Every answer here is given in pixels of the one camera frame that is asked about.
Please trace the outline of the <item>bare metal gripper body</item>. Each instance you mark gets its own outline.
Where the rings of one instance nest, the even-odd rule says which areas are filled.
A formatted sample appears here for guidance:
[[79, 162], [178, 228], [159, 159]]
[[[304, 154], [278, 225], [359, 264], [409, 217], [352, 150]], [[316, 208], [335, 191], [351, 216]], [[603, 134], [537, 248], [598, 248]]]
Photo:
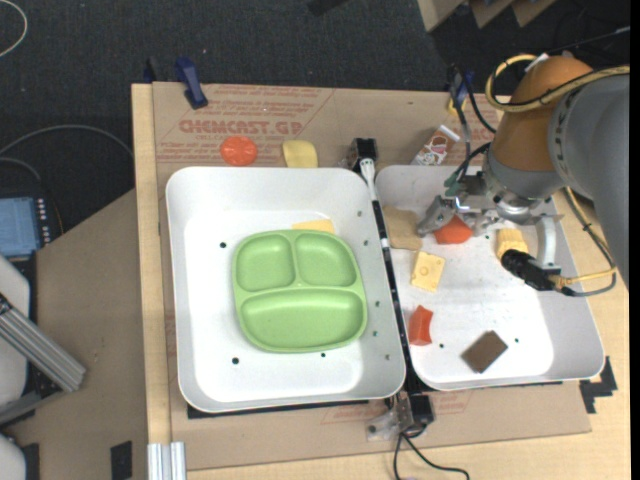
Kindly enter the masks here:
[[474, 213], [491, 213], [496, 216], [496, 223], [506, 220], [526, 224], [540, 204], [539, 199], [516, 194], [493, 175], [465, 175], [454, 183], [451, 197], [456, 213], [467, 224]]

